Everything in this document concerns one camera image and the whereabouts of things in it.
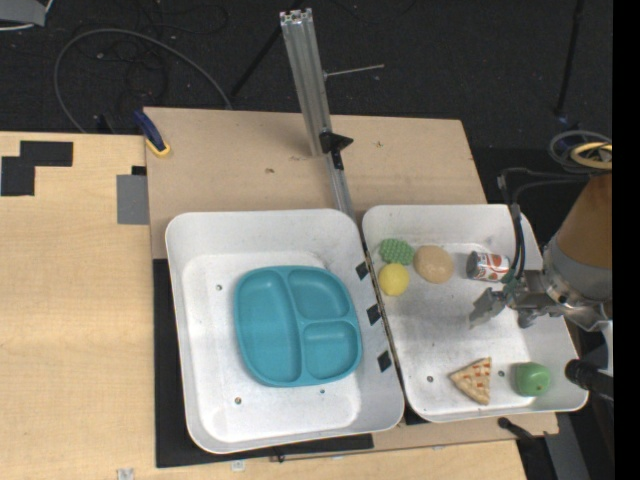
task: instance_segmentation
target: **black clamp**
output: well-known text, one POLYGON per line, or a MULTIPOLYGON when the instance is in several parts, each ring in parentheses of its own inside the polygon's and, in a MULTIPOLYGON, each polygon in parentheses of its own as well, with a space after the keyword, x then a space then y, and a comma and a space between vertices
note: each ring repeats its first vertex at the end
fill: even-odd
POLYGON ((320 146, 322 147, 322 152, 325 154, 331 153, 333 166, 341 171, 344 171, 344 164, 342 163, 340 151, 352 142, 353 139, 343 135, 338 135, 337 133, 326 131, 320 134, 320 146))

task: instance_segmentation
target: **white tray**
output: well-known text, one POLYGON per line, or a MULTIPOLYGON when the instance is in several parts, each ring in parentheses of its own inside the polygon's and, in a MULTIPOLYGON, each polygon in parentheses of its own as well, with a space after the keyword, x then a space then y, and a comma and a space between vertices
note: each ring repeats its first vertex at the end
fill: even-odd
MULTIPOLYGON (((526 218, 522 227, 526 267, 539 269, 542 258, 526 218)), ((521 329, 517 313, 505 308, 496 318, 469 329, 473 302, 486 288, 500 290, 502 285, 468 279, 466 260, 473 250, 513 258, 514 231, 506 206, 378 206, 365 214, 363 232, 376 273, 385 265, 379 254, 385 238, 404 239, 415 248, 439 245, 454 259, 455 272, 447 283, 428 283, 409 266, 407 291, 399 297, 383 294, 407 401, 422 418, 445 422, 572 411, 584 405, 587 391, 564 376, 567 362, 577 354, 562 318, 540 317, 532 327, 521 329), (449 374, 486 356, 493 359, 491 402, 482 406, 459 392, 449 374), (550 369, 552 384, 543 396, 523 397, 514 390, 513 367, 527 361, 550 369)))
POLYGON ((171 221, 166 245, 173 286, 189 433, 203 449, 231 453, 395 426, 404 396, 395 368, 380 370, 390 345, 379 320, 355 224, 335 210, 187 213, 171 221), (363 354, 336 382, 269 387, 245 368, 233 321, 233 293, 246 272, 266 266, 326 268, 355 305, 363 354))

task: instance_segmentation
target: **toy pizza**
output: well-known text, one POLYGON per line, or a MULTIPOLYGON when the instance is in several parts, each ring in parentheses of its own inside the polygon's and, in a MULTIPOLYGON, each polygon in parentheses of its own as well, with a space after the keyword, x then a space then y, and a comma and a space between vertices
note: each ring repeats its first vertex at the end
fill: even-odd
POLYGON ((469 366, 452 373, 449 378, 456 387, 479 404, 489 405, 491 398, 489 380, 491 378, 491 358, 485 357, 469 366))

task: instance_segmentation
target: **teal divided plate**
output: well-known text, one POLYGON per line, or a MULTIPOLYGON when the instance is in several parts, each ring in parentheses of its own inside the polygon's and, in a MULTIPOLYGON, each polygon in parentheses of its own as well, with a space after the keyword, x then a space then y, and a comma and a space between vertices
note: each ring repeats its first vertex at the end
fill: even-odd
POLYGON ((236 285, 234 319, 245 365, 269 386, 332 382, 355 370, 362 356, 349 292, 321 268, 248 272, 236 285))

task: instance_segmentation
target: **red and white can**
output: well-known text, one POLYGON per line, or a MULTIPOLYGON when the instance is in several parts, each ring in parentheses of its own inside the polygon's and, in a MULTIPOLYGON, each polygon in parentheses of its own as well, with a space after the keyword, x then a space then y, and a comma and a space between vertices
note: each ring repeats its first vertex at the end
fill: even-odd
POLYGON ((498 282, 509 272, 510 266, 506 256, 473 251, 467 260, 467 275, 471 279, 498 282))

